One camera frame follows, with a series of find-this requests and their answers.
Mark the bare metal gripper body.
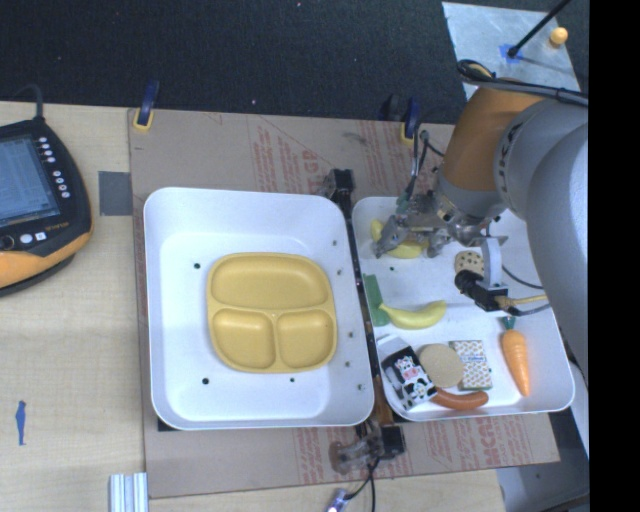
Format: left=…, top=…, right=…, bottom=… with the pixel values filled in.
left=392, top=192, right=508, bottom=248

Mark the yellow banana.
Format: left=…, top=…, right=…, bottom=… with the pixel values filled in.
left=378, top=299, right=448, bottom=332
left=369, top=218, right=431, bottom=260

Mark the tan chocolate chip biscuit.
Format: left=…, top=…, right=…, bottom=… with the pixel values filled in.
left=453, top=249, right=486, bottom=279

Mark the white plastic tray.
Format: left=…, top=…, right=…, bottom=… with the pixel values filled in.
left=351, top=195, right=576, bottom=423
left=143, top=186, right=376, bottom=432

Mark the thin black and white rod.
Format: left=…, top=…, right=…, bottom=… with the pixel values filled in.
left=340, top=192, right=387, bottom=431

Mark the green flat toy piece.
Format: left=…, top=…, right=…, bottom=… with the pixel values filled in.
left=362, top=273, right=392, bottom=327

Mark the patterned small packet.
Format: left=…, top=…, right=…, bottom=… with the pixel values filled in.
left=448, top=339, right=494, bottom=392

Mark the cow print milk carton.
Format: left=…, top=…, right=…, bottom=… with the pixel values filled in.
left=376, top=335, right=438, bottom=413

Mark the orange carrot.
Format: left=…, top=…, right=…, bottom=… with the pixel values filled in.
left=500, top=315, right=532, bottom=398

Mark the yellow divided plate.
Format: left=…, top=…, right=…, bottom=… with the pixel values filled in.
left=205, top=251, right=339, bottom=374

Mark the orange sausage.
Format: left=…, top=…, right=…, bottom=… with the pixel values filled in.
left=428, top=387, right=490, bottom=412

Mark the brown cardboard board red print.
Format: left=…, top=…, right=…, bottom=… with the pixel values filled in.
left=127, top=107, right=561, bottom=499

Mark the black cylinder on white bracket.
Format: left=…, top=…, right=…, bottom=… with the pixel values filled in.
left=453, top=236, right=511, bottom=314

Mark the black block with thin wires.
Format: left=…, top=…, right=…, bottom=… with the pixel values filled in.
left=329, top=422, right=407, bottom=474
left=319, top=168, right=357, bottom=202

